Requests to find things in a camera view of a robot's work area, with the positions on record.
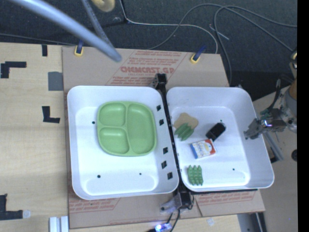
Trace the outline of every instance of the green plate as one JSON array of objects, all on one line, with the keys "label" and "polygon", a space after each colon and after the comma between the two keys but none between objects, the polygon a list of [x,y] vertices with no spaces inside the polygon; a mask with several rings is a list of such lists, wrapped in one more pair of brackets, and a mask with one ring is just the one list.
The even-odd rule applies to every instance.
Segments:
[{"label": "green plate", "polygon": [[152,111],[144,104],[113,101],[97,114],[98,141],[104,151],[117,156],[142,156],[156,147]]}]

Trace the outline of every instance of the small box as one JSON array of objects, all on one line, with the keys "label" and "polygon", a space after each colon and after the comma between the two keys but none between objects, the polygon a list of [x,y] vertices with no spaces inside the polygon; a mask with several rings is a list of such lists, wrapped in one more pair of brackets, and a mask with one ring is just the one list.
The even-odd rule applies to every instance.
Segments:
[{"label": "small box", "polygon": [[213,155],[217,152],[212,139],[206,139],[190,144],[195,159]]}]

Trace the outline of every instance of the cardboard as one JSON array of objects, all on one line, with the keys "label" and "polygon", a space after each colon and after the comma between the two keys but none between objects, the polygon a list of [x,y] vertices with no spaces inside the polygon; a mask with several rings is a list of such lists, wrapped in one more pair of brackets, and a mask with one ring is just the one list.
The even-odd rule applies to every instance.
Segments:
[{"label": "cardboard", "polygon": [[[67,93],[78,85],[152,86],[156,73],[166,73],[167,90],[172,87],[227,87],[220,55],[202,54],[196,64],[193,53],[118,49],[122,56],[113,62],[92,47],[85,47],[81,57],[74,47],[62,48],[68,197],[70,228],[86,228],[114,224],[166,221],[169,214],[160,213],[160,205],[173,195],[127,197],[96,201],[82,200],[71,187],[70,139],[68,132]],[[264,211],[259,190],[195,195],[192,210],[181,213],[181,219]]]}]

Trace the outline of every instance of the blue clamp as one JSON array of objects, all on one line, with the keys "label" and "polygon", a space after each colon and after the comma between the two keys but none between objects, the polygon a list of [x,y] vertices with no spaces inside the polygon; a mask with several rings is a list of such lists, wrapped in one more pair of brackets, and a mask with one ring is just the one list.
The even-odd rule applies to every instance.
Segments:
[{"label": "blue clamp", "polygon": [[82,40],[79,40],[78,45],[75,47],[74,55],[77,57],[81,57],[84,52],[83,48],[84,42]]},{"label": "blue clamp", "polygon": [[198,50],[197,53],[195,53],[195,54],[192,55],[192,57],[190,58],[190,62],[193,63],[193,64],[196,64],[196,63],[199,61],[199,59],[200,59],[200,55],[201,55],[202,53],[204,53],[205,50],[206,50],[206,46],[203,45],[203,46]]}]

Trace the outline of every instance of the white tray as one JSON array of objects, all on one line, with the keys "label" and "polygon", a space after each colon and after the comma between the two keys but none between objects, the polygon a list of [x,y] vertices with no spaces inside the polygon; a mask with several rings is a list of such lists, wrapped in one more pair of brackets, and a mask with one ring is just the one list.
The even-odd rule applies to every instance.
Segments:
[{"label": "white tray", "polygon": [[[168,91],[167,100],[172,123],[181,113],[188,113],[199,121],[187,140],[181,142],[175,136],[182,180],[190,190],[261,189],[272,185],[274,173],[263,137],[246,140],[243,133],[256,118],[246,91],[237,87],[174,87]],[[214,142],[217,152],[195,159],[189,144],[205,140],[205,134],[220,121],[226,130]],[[190,165],[201,166],[202,186],[189,183],[187,168]]]},{"label": "white tray", "polygon": [[[109,155],[99,145],[96,121],[106,102],[132,101],[154,114],[157,144],[145,156]],[[77,86],[68,93],[72,185],[82,199],[173,192],[179,183],[161,95],[150,87]]]}]

